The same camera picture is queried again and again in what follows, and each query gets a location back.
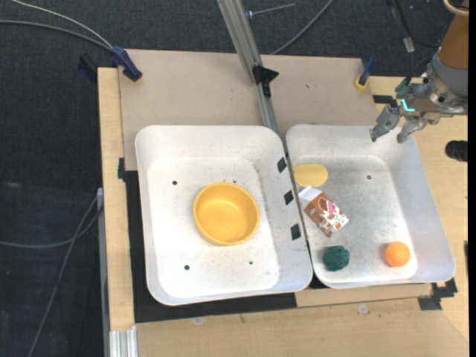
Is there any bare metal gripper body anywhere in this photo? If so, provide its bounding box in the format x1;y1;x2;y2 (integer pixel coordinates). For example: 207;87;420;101
399;73;469;125

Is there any yellow round biscuit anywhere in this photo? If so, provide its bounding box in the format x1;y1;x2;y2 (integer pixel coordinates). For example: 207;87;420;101
292;163;329;188

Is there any brown cardboard board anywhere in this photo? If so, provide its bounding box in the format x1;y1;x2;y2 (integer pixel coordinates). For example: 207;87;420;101
117;48;436;309

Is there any yellow bowl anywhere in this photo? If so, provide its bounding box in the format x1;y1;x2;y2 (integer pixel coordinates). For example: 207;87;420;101
192;181;261;247

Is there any orange ball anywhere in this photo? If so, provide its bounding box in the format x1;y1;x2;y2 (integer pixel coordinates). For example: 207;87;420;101
384;240;412;268

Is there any black cylinder on white bracket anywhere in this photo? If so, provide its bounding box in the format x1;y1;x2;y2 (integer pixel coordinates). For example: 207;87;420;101
445;139;469;163

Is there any white plastic tray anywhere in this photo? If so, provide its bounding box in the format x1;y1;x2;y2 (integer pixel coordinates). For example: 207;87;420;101
134;124;314;307
285;123;457;290

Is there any green broccoli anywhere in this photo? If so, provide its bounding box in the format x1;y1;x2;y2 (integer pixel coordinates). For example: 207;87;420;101
321;245;351;272

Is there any brown and white carton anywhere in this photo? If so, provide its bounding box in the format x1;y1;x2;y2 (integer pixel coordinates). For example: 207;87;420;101
297;185;351;239

